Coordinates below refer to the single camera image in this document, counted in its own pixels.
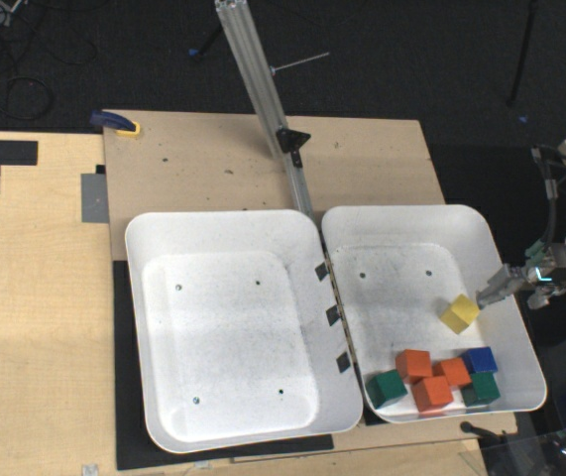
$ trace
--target yellow cube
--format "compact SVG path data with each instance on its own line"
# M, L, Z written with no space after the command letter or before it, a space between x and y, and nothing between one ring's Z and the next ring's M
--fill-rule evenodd
M457 335L466 329L479 315L479 306L465 295L457 298L441 314L439 319Z

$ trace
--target blue handle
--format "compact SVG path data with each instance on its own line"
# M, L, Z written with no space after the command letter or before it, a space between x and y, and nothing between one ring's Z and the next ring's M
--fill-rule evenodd
M136 129L135 124L128 118L116 115L115 113L109 113L108 111L93 111L89 123L98 127L108 127L109 129L118 131L135 131Z

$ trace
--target black clamp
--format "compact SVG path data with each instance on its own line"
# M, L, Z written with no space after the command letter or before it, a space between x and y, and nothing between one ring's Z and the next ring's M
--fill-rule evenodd
M309 138L310 134L306 132L292 131L291 129L278 129L276 137L279 140L281 151L284 154L291 154L291 161L297 168L302 168L302 159L300 158L300 148Z

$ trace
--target toy block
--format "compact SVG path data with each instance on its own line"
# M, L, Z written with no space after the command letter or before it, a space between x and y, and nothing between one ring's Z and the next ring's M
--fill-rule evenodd
M420 412L441 409L454 398L445 376L426 377L412 387L412 396Z
M413 385L424 377L432 377L432 362L428 351L404 349L395 358L396 368L403 381Z
M408 394L397 370L375 376L366 385L366 391L375 409L393 404Z
M449 358L436 363L432 367L432 374L435 376L445 376L450 386L463 388L472 383L463 358Z
M461 389L466 406L486 406L501 396L492 372L470 374L472 384Z
M479 312L481 310L477 304L465 295L458 295L439 316L439 319L458 335L472 324Z
M489 346L468 349L461 355L461 358L470 374L499 371L494 354L492 354L492 349Z

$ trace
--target wooden table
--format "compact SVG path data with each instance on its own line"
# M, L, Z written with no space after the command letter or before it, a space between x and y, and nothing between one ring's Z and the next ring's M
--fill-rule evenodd
M77 476L89 464L100 476L123 473L115 458L111 265L126 259L121 237L128 218L149 207L290 207L284 171L269 159L256 116L121 114L142 124L138 140L109 130L104 136L0 132L0 140L39 142L37 166L1 167L0 475ZM313 136L303 160L318 217L342 204L444 202L417 122L291 117L289 124ZM80 175L105 162L111 224L83 223ZM516 432L513 414L470 420ZM459 422L369 427L361 421L334 435L330 452L209 466L213 475L472 476L478 442ZM124 474L197 470L188 463Z

